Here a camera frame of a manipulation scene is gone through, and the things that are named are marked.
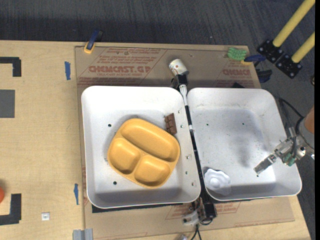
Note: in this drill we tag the thin black and white rod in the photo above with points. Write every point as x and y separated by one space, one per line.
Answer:
193 139

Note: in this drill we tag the green toy grapes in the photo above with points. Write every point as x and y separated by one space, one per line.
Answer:
236 54

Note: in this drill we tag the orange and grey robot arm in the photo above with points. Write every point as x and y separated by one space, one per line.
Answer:
308 131

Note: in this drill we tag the white toy fried egg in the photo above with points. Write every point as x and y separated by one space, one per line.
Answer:
217 181

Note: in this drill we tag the small white square tile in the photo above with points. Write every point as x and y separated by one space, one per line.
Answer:
45 216

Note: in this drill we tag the white plastic tray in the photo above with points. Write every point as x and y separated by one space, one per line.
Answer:
225 134
100 124

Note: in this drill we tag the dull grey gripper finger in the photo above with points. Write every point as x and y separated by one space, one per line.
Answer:
264 164

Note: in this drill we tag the brown chocolate bar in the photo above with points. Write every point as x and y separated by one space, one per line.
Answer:
171 124

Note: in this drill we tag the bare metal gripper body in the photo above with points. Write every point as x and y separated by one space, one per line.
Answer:
287 150

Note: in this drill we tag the orange divided plate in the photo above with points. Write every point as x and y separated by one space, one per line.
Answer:
143 154

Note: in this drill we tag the orange round object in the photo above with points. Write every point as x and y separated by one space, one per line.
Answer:
1 195

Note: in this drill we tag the brown cardboard board, red print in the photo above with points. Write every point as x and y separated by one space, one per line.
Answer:
205 66

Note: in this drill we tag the yellow padded pole, black base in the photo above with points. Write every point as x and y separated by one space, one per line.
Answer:
300 54
292 21

